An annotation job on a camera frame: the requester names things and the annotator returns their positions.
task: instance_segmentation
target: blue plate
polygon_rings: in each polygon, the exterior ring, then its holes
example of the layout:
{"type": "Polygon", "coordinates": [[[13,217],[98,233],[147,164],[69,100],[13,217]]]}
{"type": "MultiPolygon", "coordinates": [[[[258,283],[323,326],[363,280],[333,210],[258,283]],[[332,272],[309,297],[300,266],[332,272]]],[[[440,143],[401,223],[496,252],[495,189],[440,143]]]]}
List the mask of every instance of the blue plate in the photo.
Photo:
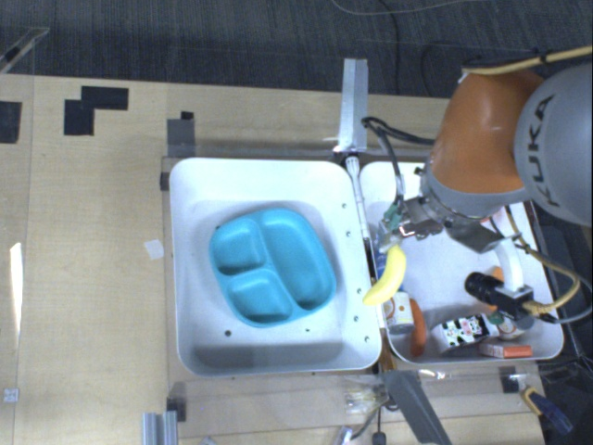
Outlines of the blue plate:
{"type": "Polygon", "coordinates": [[[322,242],[292,210],[259,210],[227,222],[210,239],[209,256],[231,310],[252,326],[292,322],[335,294],[322,242]]]}

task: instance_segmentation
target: table surface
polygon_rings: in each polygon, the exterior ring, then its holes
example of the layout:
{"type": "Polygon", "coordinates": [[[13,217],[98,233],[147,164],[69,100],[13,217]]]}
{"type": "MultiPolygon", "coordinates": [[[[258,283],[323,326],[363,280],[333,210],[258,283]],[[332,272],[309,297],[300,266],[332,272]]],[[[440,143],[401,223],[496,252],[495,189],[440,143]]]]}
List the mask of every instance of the table surface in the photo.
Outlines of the table surface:
{"type": "MultiPolygon", "coordinates": [[[[0,378],[16,384],[19,401],[0,406],[0,441],[139,443],[142,414],[162,413],[170,392],[165,262],[145,248],[146,241],[165,242],[159,176],[167,119],[193,112],[202,147],[331,150],[340,94],[5,75],[7,84],[14,97],[20,87],[34,97],[21,118],[32,137],[23,130],[22,142],[0,146],[0,189],[28,206],[15,222],[27,229],[19,347],[0,336],[7,364],[0,378]],[[94,136],[65,136],[64,101],[80,99],[83,85],[128,88],[128,109],[96,110],[94,136]],[[17,150],[30,150],[30,188],[11,171],[14,157],[27,157],[17,150]]],[[[421,136],[435,136],[446,106],[444,99],[369,100],[371,114],[421,136]]],[[[541,390],[536,366],[520,368],[541,390]]],[[[479,374],[496,376],[497,368],[479,374]]],[[[237,380],[236,396],[227,392],[229,380],[194,381],[208,427],[181,443],[211,435],[220,445],[326,444],[339,425],[364,418],[345,414],[340,375],[284,378],[282,390],[270,390],[273,380],[265,391],[237,380]],[[323,387],[308,395],[303,385],[315,381],[323,387]]],[[[431,401],[456,444],[544,442],[517,394],[478,388],[436,393],[431,401]]],[[[415,443],[400,413],[384,421],[389,443],[415,443]]],[[[369,443],[370,433],[355,443],[369,443]]]]}

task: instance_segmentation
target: white cable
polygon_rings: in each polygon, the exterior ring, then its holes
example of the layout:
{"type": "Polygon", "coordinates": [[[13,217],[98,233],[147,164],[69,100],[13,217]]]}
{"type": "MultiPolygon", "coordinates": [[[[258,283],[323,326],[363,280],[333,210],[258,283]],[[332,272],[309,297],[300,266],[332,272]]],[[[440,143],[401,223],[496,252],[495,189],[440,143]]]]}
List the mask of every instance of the white cable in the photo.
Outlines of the white cable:
{"type": "Polygon", "coordinates": [[[457,4],[470,3],[470,2],[492,2],[492,1],[501,1],[501,0],[452,0],[450,2],[444,2],[441,4],[430,5],[430,6],[421,6],[418,8],[410,8],[407,10],[373,11],[373,12],[349,10],[348,8],[345,8],[345,7],[341,6],[340,4],[338,4],[335,0],[331,0],[331,1],[337,8],[339,8],[343,12],[346,12],[350,15],[356,15],[357,17],[378,17],[380,15],[402,15],[405,13],[417,13],[417,12],[426,11],[426,10],[433,10],[435,8],[441,8],[443,6],[457,5],[457,4]]]}

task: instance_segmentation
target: white sticker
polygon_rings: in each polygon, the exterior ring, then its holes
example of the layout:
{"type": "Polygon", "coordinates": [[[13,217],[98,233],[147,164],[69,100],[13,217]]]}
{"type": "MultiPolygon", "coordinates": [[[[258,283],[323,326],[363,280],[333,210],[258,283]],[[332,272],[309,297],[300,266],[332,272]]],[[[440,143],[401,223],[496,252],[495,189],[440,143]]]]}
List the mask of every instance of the white sticker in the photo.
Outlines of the white sticker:
{"type": "Polygon", "coordinates": [[[4,402],[14,403],[19,401],[19,389],[4,389],[4,402]]]}
{"type": "Polygon", "coordinates": [[[146,241],[145,248],[152,261],[165,257],[165,249],[158,239],[146,241]]]}

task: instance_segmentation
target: banana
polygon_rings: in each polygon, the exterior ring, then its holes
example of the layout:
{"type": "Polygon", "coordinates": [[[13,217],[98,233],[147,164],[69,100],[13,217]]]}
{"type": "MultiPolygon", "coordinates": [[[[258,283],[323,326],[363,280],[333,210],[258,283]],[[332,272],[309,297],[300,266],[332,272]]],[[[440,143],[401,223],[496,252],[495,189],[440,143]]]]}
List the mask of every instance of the banana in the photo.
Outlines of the banana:
{"type": "Polygon", "coordinates": [[[387,251],[385,271],[362,299],[365,305],[379,305],[391,299],[404,279],[406,272],[406,254],[400,246],[393,246],[387,251]]]}

